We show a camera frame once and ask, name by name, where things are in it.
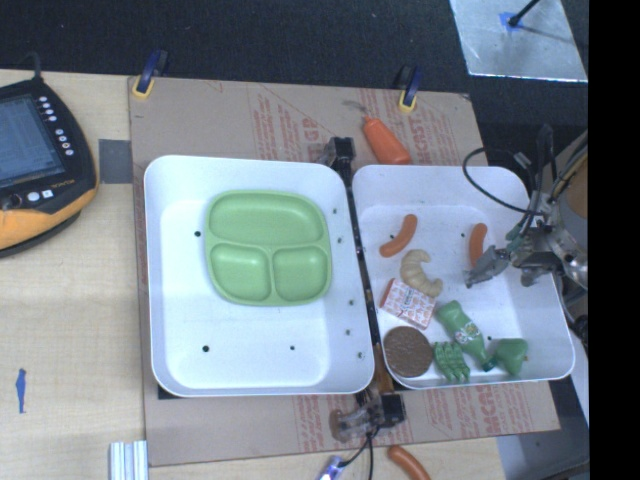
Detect brown round biscuit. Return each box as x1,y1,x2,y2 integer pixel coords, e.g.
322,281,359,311
382,325,435,380

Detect orange bottle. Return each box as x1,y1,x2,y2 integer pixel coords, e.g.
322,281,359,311
362,115,413,166

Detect green bottle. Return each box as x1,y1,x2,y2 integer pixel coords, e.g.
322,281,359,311
433,299,500,374

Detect orange sausage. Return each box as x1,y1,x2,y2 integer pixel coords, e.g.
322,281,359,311
468,222,489,270
387,444,432,480
378,213,419,259

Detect brown cardboard board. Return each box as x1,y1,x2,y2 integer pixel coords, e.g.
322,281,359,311
127,75,562,468

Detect thin black rod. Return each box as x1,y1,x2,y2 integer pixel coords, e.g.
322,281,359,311
339,163,389,395

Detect beige croissant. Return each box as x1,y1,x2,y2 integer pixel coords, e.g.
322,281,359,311
399,248,445,299

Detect green pea pods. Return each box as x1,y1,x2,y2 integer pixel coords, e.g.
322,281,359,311
432,340,473,384

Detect white plastic tray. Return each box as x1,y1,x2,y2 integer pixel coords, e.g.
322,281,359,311
143,154,376,399
351,163,576,391

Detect green pepper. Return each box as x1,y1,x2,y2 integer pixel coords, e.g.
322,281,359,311
494,337,530,376

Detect black block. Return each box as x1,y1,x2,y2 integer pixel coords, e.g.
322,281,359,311
380,392,406,427

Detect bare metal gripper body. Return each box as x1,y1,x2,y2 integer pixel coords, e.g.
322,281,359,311
508,223,590,292

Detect green divided plate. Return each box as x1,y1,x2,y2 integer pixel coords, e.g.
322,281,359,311
203,189,333,307

